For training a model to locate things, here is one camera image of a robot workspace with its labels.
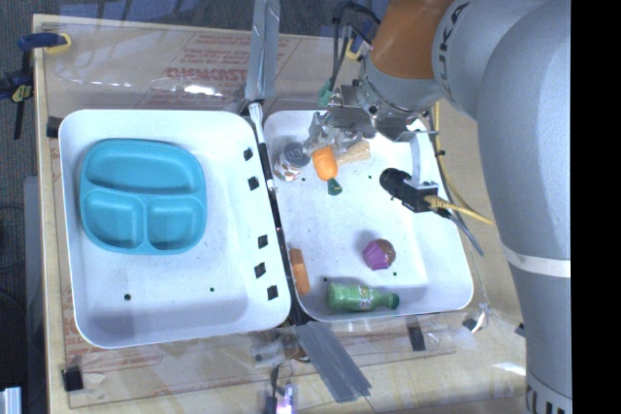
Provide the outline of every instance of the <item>white object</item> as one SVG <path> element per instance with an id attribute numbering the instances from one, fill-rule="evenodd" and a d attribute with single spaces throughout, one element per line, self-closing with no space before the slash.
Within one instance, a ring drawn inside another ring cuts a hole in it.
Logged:
<path id="1" fill-rule="evenodd" d="M 264 127 L 268 152 L 278 157 L 290 141 L 308 135 L 313 111 L 279 111 Z M 423 130 L 417 122 L 412 129 Z M 275 179 L 278 210 L 287 248 L 299 248 L 309 275 L 310 292 L 298 299 L 319 321 L 425 314 L 463 308 L 473 295 L 473 281 L 457 227 L 433 212 L 414 214 L 379 185 L 386 168 L 412 173 L 409 143 L 394 143 L 380 134 L 369 140 L 371 158 L 339 167 L 343 192 L 328 195 L 312 163 L 296 181 Z M 441 185 L 429 140 L 417 140 L 421 180 Z M 444 196 L 443 188 L 439 194 Z M 390 268 L 373 271 L 362 252 L 373 239 L 387 239 L 397 257 Z M 337 312 L 326 303 L 330 282 L 365 284 L 399 295 L 395 310 Z"/>
<path id="2" fill-rule="evenodd" d="M 75 318 L 85 339 L 117 348 L 267 330 L 286 319 L 291 296 L 247 121 L 224 111 L 83 110 L 62 121 L 58 138 Z M 125 255 L 87 237 L 81 162 L 92 145 L 110 138 L 171 143 L 198 159 L 208 215 L 196 246 L 182 254 Z"/>

